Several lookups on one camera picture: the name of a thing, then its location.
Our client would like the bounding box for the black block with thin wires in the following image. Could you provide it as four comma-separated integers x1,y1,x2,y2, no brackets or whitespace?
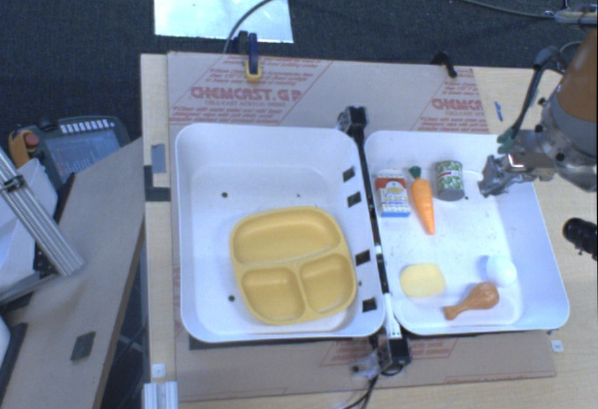
377,333,413,372
337,105,369,134

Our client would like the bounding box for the yellow divided plate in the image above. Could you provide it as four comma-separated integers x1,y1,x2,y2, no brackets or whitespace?
228,205,360,326

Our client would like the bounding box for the white plastic tray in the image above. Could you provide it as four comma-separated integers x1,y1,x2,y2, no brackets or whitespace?
174,121,387,345
363,130,572,338

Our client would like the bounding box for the white egg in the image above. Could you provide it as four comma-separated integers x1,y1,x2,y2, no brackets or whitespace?
484,255,519,289

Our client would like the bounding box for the orange carrot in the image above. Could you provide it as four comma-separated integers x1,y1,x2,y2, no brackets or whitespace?
407,164,437,236

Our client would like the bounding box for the pale yellow biscuit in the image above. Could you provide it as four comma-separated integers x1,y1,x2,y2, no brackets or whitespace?
398,261,447,298

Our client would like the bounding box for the black cylinder on white bracket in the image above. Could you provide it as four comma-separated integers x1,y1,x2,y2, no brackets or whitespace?
562,217,598,262

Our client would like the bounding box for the thin black and white rod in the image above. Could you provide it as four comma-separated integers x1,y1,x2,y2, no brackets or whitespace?
349,116,402,339

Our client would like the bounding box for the green can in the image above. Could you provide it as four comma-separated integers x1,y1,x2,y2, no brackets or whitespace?
434,160,465,203

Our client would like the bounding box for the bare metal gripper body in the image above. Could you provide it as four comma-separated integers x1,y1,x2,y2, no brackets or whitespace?
506,128,598,192

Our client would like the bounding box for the brown cardboard board red print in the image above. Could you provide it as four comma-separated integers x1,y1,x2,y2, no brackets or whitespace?
165,50,558,402

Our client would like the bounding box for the orange white and blue carton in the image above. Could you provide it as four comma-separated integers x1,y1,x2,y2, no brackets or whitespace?
373,168,413,219

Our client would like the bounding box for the orange chicken drumstick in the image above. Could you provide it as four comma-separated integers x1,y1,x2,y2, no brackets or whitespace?
442,281,501,321

